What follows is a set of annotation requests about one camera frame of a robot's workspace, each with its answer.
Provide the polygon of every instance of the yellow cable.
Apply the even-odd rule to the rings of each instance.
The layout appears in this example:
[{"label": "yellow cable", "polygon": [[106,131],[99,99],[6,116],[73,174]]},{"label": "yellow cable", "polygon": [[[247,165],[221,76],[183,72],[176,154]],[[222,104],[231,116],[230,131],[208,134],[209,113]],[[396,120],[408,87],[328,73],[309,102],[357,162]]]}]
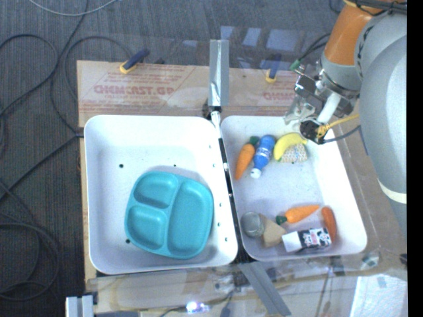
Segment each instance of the yellow cable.
[{"label": "yellow cable", "polygon": [[336,120],[335,122],[332,122],[332,123],[321,125],[320,127],[318,127],[316,129],[317,137],[318,138],[321,138],[321,137],[325,136],[326,133],[328,132],[328,130],[330,128],[336,126],[337,124],[340,124],[340,123],[343,123],[343,122],[347,122],[347,121],[350,121],[350,120],[354,120],[354,119],[356,119],[358,117],[359,117],[359,114],[355,114],[355,115],[347,116],[346,118],[343,118],[343,119]]}]

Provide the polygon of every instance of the yellow banana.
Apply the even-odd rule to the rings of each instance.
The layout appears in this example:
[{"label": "yellow banana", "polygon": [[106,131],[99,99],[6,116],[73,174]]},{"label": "yellow banana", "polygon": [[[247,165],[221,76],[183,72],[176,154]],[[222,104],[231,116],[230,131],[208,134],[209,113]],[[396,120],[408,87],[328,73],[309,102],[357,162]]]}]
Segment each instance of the yellow banana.
[{"label": "yellow banana", "polygon": [[298,143],[302,143],[304,145],[307,143],[307,140],[298,133],[288,133],[281,136],[276,141],[275,147],[273,148],[273,157],[275,160],[280,160],[286,149],[292,145],[297,145]]}]

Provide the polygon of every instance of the blue clamp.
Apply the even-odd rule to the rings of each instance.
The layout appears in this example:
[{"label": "blue clamp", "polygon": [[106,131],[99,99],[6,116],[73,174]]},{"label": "blue clamp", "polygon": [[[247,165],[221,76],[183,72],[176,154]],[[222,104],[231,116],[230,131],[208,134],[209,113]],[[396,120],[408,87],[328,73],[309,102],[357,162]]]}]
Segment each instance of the blue clamp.
[{"label": "blue clamp", "polygon": [[129,60],[123,62],[119,68],[123,74],[128,74],[130,71],[133,71],[137,65],[137,63],[142,62],[146,56],[150,54],[149,50],[140,50],[134,56],[132,56]]},{"label": "blue clamp", "polygon": [[269,83],[273,83],[276,81],[276,73],[278,72],[279,62],[281,62],[282,55],[280,53],[272,55],[269,59],[266,60],[264,63],[264,67],[270,68],[266,72],[266,81]]}]

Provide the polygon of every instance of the carrot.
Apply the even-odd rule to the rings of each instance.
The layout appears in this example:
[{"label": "carrot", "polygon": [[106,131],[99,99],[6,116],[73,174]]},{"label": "carrot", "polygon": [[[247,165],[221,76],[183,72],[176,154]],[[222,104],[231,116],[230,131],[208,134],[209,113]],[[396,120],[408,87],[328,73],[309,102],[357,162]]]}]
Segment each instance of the carrot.
[{"label": "carrot", "polygon": [[256,148],[254,145],[258,142],[259,138],[257,136],[250,137],[250,141],[245,143],[241,148],[241,151],[238,155],[237,166],[235,168],[235,179],[239,180],[243,175],[244,171],[249,166],[254,154],[256,152]]},{"label": "carrot", "polygon": [[302,205],[300,207],[290,208],[285,215],[276,216],[276,222],[281,225],[284,222],[296,223],[310,216],[319,208],[318,204]]},{"label": "carrot", "polygon": [[333,215],[333,210],[328,206],[323,207],[322,216],[323,216],[323,221],[325,222],[325,227],[326,229],[328,229],[330,239],[334,241],[334,239],[336,238],[337,229],[336,229],[335,216]]}]

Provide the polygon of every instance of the teal plate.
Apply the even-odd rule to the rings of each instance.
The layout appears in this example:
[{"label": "teal plate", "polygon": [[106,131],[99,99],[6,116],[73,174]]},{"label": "teal plate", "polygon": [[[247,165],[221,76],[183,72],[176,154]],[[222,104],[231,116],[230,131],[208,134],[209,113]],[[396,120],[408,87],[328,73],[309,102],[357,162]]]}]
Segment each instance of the teal plate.
[{"label": "teal plate", "polygon": [[169,172],[146,172],[135,182],[125,233],[139,248],[170,258],[197,256],[213,220],[213,195],[203,184]]}]

